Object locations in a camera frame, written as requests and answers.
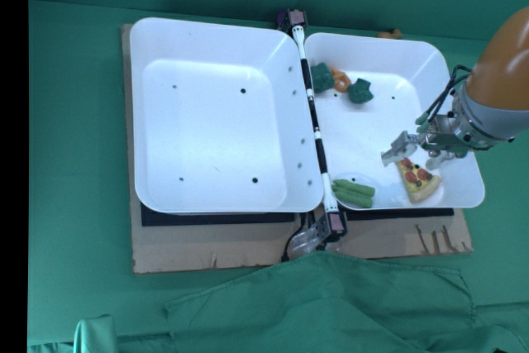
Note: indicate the brown cardboard board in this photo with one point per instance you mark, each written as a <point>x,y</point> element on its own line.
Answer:
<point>215,244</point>

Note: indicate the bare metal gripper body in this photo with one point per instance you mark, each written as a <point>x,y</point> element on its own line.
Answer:
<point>445,138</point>

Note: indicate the pizza slice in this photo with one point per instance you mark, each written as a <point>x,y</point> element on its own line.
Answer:
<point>418,179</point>

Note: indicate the black and white thin rod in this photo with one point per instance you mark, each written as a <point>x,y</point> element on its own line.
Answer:
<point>315,120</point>

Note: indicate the green broccoli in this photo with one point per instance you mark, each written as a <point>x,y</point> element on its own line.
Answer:
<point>321,77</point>
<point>360,92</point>

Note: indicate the orange pretzel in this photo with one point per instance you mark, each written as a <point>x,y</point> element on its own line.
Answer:
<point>340,79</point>

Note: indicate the white plastic tray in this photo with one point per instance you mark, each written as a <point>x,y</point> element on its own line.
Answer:
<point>359,140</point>
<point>211,128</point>

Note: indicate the green cloth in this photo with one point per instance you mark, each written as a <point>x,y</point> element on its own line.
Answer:
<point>330,310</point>

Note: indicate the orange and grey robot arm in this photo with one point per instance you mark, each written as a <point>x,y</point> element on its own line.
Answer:
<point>498,66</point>

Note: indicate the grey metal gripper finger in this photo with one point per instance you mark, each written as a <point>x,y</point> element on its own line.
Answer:
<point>438,161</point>
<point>400,147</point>

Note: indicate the green beans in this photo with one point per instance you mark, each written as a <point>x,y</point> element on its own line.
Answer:
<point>354,193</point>

